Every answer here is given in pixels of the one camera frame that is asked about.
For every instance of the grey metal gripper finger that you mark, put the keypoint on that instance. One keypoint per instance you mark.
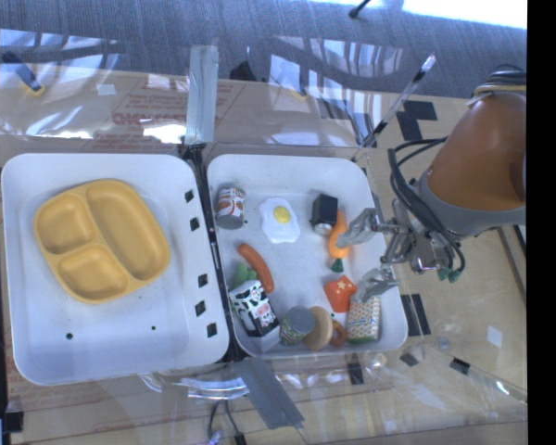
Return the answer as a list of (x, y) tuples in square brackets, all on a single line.
[(375, 281), (357, 227)]

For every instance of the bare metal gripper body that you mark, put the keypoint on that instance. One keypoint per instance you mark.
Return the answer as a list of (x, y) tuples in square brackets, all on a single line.
[(424, 250)]

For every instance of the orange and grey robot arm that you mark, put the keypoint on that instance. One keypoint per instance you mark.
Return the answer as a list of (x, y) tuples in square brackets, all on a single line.
[(477, 165)]

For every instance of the orange carrot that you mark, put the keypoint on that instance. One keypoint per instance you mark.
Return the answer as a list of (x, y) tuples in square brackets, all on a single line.
[(337, 246)]

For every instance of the black box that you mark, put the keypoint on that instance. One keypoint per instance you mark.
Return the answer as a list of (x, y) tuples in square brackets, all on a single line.
[(324, 209)]

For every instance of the red carton yellow star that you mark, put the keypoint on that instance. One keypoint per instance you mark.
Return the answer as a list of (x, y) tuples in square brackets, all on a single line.
[(339, 295)]

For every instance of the white packet orange blue print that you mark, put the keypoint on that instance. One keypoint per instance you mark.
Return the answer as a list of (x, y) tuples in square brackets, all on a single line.
[(363, 320)]

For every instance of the brown doughnut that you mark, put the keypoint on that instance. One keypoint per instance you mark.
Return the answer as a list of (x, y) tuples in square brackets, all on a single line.
[(339, 333)]

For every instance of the white plastic tray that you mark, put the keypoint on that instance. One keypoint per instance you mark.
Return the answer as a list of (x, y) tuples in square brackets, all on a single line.
[(301, 267), (120, 346)]

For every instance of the white and yellow fried egg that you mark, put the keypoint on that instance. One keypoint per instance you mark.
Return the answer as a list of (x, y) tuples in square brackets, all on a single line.
[(280, 220)]

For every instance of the green can grey lid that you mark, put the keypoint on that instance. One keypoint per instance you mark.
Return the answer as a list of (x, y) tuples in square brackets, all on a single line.
[(296, 325)]

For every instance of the orange sausage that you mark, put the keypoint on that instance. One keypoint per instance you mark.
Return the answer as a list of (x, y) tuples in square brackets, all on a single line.
[(257, 264)]

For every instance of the cow print milk carton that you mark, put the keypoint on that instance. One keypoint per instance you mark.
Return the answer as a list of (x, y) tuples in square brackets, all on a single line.
[(255, 308)]

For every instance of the green broccoli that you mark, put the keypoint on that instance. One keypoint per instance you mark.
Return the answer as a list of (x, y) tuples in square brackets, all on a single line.
[(243, 276)]

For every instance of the white and orange can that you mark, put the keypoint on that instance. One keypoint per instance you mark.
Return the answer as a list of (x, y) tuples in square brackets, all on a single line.
[(230, 209)]

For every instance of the yellow divided plate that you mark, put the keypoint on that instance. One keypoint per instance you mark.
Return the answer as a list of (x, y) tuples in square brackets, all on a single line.
[(106, 230)]

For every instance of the brown cardboard board red print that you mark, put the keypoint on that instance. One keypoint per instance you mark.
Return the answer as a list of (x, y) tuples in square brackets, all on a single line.
[(134, 109)]

